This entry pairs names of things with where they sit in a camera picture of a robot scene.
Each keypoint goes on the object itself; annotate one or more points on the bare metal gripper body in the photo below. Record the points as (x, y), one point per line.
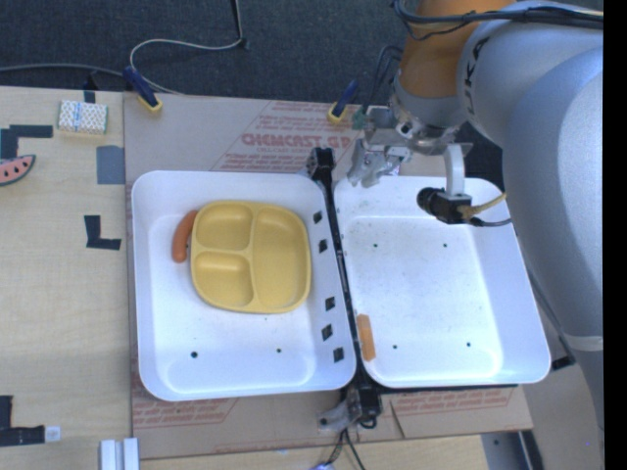
(387, 125)

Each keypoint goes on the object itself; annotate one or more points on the white and yellow packet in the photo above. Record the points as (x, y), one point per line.
(82, 117)

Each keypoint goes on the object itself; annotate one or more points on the white plastic tray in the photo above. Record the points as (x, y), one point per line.
(235, 355)
(441, 292)

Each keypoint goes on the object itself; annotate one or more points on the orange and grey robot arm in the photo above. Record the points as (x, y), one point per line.
(539, 115)

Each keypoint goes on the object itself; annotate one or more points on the brown cardboard board red print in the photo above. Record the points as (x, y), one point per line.
(206, 135)

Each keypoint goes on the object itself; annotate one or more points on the thin black rod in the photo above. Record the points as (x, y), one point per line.
(346, 282)

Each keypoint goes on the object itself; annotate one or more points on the orange sausage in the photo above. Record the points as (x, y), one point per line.
(180, 243)

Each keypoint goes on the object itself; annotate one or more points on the red watermelon slice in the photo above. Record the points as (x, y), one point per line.
(14, 169)

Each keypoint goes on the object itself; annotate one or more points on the yellow divided plate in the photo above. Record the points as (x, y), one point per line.
(274, 252)

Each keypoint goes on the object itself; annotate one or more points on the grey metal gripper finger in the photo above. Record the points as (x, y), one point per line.
(356, 164)
(374, 169)

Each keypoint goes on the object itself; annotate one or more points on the black cylinder on white bracket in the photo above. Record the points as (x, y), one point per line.
(443, 203)

